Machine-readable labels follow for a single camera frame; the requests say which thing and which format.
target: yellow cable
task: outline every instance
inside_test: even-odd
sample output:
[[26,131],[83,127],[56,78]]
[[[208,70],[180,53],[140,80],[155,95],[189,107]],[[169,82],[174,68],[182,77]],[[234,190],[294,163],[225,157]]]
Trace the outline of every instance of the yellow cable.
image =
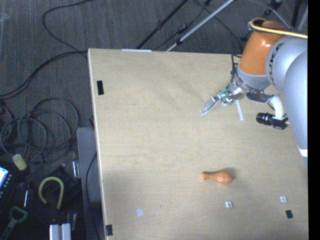
[[58,201],[58,204],[56,206],[56,208],[59,210],[60,207],[61,207],[61,204],[62,204],[62,199],[63,199],[63,196],[64,196],[64,190],[65,190],[65,185],[63,183],[63,181],[61,179],[59,179],[58,177],[53,177],[53,176],[50,176],[50,177],[47,177],[45,178],[40,186],[39,186],[39,189],[38,189],[38,195],[39,195],[39,198],[41,199],[41,201],[46,204],[47,203],[47,200],[43,197],[42,195],[42,189],[44,188],[44,185],[48,182],[48,181],[56,181],[56,182],[59,182],[60,184],[60,196],[59,196],[59,201]]
[[308,39],[308,35],[306,35],[306,34],[300,34],[300,33],[295,33],[295,32],[290,32],[290,31],[284,31],[284,30],[279,30],[279,29],[272,29],[272,28],[257,26],[257,25],[255,25],[256,21],[264,21],[265,22],[266,19],[265,18],[254,18],[249,22],[248,26],[255,31]]

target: yellow curved handle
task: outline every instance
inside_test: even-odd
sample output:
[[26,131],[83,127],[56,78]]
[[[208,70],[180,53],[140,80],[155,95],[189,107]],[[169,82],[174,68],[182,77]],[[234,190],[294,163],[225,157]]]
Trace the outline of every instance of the yellow curved handle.
[[62,204],[62,199],[63,199],[63,196],[64,196],[64,190],[65,190],[65,185],[63,183],[63,181],[61,179],[59,179],[58,177],[53,177],[53,176],[50,176],[50,177],[47,177],[45,178],[40,186],[39,186],[39,189],[38,189],[38,195],[39,195],[39,198],[41,199],[41,201],[46,204],[47,203],[47,200],[43,197],[42,195],[42,189],[44,188],[44,185],[48,182],[48,181],[56,181],[56,182],[59,182],[60,184],[60,196],[59,196],[59,201],[58,201],[58,204],[56,206],[56,208],[59,210],[60,207],[61,207],[61,204]]

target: orange wooden object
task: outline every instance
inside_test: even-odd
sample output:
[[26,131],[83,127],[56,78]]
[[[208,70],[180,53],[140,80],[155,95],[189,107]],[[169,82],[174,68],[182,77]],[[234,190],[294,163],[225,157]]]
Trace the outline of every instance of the orange wooden object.
[[201,180],[208,180],[208,179],[212,179],[214,181],[217,181],[221,184],[229,184],[230,182],[232,182],[232,180],[234,179],[233,175],[228,172],[227,170],[221,170],[218,172],[209,172],[209,171],[204,171],[203,173],[201,173],[200,175],[200,179]]

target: black device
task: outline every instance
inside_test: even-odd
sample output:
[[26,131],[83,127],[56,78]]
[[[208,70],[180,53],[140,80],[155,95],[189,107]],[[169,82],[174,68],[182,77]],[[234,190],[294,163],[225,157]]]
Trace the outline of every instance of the black device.
[[19,171],[13,163],[0,160],[0,213],[10,202],[19,178]]

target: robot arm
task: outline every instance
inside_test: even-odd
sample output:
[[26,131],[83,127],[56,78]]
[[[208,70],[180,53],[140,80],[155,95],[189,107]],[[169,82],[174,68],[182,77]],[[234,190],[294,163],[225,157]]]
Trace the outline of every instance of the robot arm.
[[[244,97],[264,104],[270,102],[275,115],[258,113],[256,120],[281,130],[289,121],[299,151],[307,157],[308,40],[306,36],[286,32],[285,26],[275,21],[258,18],[250,24],[258,31],[250,36],[229,84],[212,96],[200,113],[204,116],[220,102],[232,104]],[[269,85],[283,93],[286,114],[278,96],[264,94]]]

